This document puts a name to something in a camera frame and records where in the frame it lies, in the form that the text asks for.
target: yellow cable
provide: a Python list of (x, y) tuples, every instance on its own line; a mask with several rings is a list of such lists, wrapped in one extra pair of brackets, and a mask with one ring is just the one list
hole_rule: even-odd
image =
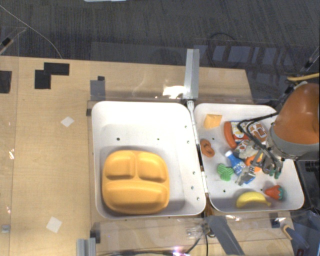
[(296, 81), (302, 81), (302, 80), (308, 80), (308, 79), (312, 79), (312, 78), (318, 78), (319, 77), (319, 73), (314, 73), (314, 74), (308, 74), (308, 75), (304, 75), (304, 76), (288, 76), (287, 79), (289, 81), (292, 82), (296, 82)]

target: wooden surface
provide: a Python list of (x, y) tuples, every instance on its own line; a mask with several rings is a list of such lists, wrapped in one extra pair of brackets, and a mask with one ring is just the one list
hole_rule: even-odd
[[(1, 58), (1, 63), (13, 59)], [(69, 76), (51, 76), (51, 90), (34, 89), (35, 70), (43, 70), (44, 62), (70, 64)], [(104, 76), (109, 97), (161, 97), (164, 86), (183, 85), (185, 68), (40, 58), (19, 58), (18, 64), (13, 70), (14, 74), (18, 72), (18, 93), (9, 255), (76, 255), (77, 239), (87, 239), (92, 225), (86, 117), (90, 80)], [(251, 100), (244, 70), (200, 68), (199, 84), (200, 96)], [(61, 124), (66, 117), (74, 119), (69, 127)], [(51, 217), (62, 221), (57, 233), (46, 228)], [(292, 255), (290, 241), (280, 229), (270, 228), (268, 215), (257, 218), (264, 220), (263, 225), (257, 227), (250, 224), (256, 222), (248, 221), (242, 222), (247, 223), (245, 227), (234, 226), (235, 235), (247, 255)], [(119, 229), (129, 221), (107, 223), (111, 231), (112, 227), (118, 230), (121, 249), (129, 246), (132, 236), (143, 246), (154, 234), (164, 241), (179, 237), (181, 245), (187, 247), (193, 243), (187, 239), (185, 226), (180, 227), (181, 236), (177, 236), (175, 227), (168, 226), (166, 219), (157, 221), (159, 228), (153, 231)], [(146, 232), (149, 232), (149, 239), (146, 239)], [(203, 242), (191, 255), (205, 255)], [(209, 255), (224, 255), (216, 238), (210, 238), (209, 243)], [(150, 246), (162, 245), (152, 240)]]

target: yellow plate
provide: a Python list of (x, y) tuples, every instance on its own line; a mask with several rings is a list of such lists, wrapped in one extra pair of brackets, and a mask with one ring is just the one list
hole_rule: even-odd
[(104, 162), (102, 196), (113, 211), (128, 215), (155, 214), (169, 203), (169, 174), (157, 154), (120, 150)]

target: white cable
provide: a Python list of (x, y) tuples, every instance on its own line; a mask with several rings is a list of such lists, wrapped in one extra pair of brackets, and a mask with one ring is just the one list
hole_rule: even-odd
[(12, 14), (10, 11), (8, 11), (6, 8), (4, 8), (1, 4), (0, 4), (0, 7), (5, 11), (7, 12), (8, 14), (10, 14), (12, 17), (16, 18), (18, 21), (20, 21), (21, 23), (23, 23), (24, 25), (26, 25), (29, 29), (33, 30), (34, 32), (36, 32), (38, 35), (40, 35), (41, 37), (43, 37), (45, 40), (47, 40), (51, 45), (52, 47), (55, 49), (55, 51), (58, 53), (59, 57), (61, 59), (62, 56), (60, 54), (60, 52), (58, 51), (58, 49), (56, 48), (56, 46), (48, 39), (46, 38), (43, 34), (41, 34), (40, 32), (38, 32), (37, 30), (35, 30), (34, 28), (32, 28), (31, 26), (29, 26), (27, 23), (25, 23), (24, 21), (22, 21), (21, 19), (19, 19), (17, 16), (15, 16), (14, 14)]

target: white plastic tray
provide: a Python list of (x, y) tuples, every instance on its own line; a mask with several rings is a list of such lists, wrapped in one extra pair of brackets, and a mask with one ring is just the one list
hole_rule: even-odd
[[(285, 211), (297, 210), (304, 203), (304, 194), (298, 178), (297, 170), (292, 160), (285, 160), (279, 179), (270, 177), (262, 171), (256, 173), (256, 178), (249, 184), (239, 186), (235, 183), (237, 176), (232, 175), (231, 181), (223, 181), (217, 172), (219, 164), (230, 166), (229, 160), (224, 156), (230, 150), (224, 137), (223, 124), (225, 121), (241, 121), (274, 113), (275, 110), (263, 105), (239, 104), (199, 104), (194, 111), (199, 139), (207, 139), (215, 151), (215, 156), (208, 158), (202, 155), (203, 167), (206, 173), (206, 182), (212, 205), (221, 212), (257, 212), (257, 211)], [(222, 115), (221, 125), (206, 130), (203, 127), (207, 114)], [(269, 129), (275, 117), (261, 121), (265, 129)], [(266, 196), (272, 203), (270, 207), (264, 204), (255, 204), (246, 208), (237, 208), (236, 200), (244, 192), (256, 191), (263, 193), (266, 188), (280, 185), (284, 189), (284, 199), (275, 200)]]
[(105, 218), (127, 216), (103, 202), (101, 175), (109, 154), (141, 150), (161, 156), (170, 182), (168, 206), (147, 217), (193, 216), (206, 206), (200, 164), (190, 113), (178, 103), (101, 101), (92, 109), (95, 202)]

